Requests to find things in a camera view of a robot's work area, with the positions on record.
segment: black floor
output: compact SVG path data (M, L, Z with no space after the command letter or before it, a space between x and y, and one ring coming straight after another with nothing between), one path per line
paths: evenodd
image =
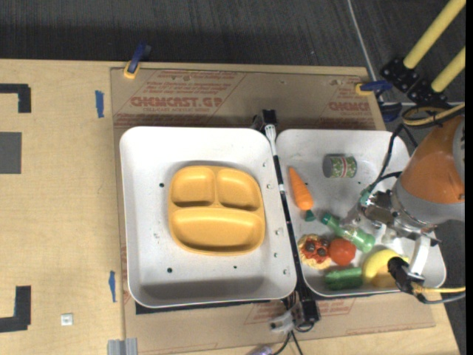
M152 61L361 66L378 78L447 1L0 0L0 57L125 61L143 39L153 47ZM432 80L465 43L463 11L418 70ZM464 75L447 88L449 101L465 100ZM408 101L399 92L384 98ZM466 279L464 231L454 222L437 231L447 283L455 285ZM466 302L446 307L466 354Z

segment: table surface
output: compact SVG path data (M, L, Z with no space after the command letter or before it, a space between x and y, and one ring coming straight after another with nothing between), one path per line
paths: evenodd
M33 100L31 114L18 113L18 97L0 94L0 132L22 133L21 174L0 175L0 317L12 316L15 286L32 287L31 325L27 331L1 333L2 354L63 354L65 349L68 354L106 354L109 339L125 337L121 288L113 302L108 283L114 271L116 285L121 285L109 70L123 66L0 60L0 83L29 84ZM316 68L285 70L303 73ZM325 73L337 70L323 67ZM95 90L104 92L100 119ZM307 340L300 345L304 354L458 354L445 308L431 309L433 328ZM73 313L73 326L61 326L65 313ZM212 353L248 354L253 349ZM293 343L285 354L296 354Z

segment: red tomato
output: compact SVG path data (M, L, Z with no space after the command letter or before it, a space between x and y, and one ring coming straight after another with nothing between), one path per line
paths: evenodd
M348 266L355 257L356 246L343 238L336 238L328 247L328 254L339 266Z

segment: yellow bar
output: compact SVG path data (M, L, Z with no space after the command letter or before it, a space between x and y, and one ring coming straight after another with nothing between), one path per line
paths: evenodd
M432 82L431 87L436 92L442 92L452 82L457 75L463 71L466 63L466 47L452 59L447 67L445 67L437 78Z
M442 35L445 29L454 20L457 14L463 9L466 0L450 0L442 9L437 18L430 24L429 29L422 35L407 57L404 59L404 66L413 69L429 51L433 44Z

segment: yellow divided plate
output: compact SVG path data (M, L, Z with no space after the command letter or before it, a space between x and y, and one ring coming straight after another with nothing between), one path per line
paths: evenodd
M186 250L209 255L245 254L265 237L265 210L258 183L246 172L189 166L169 190L169 228Z

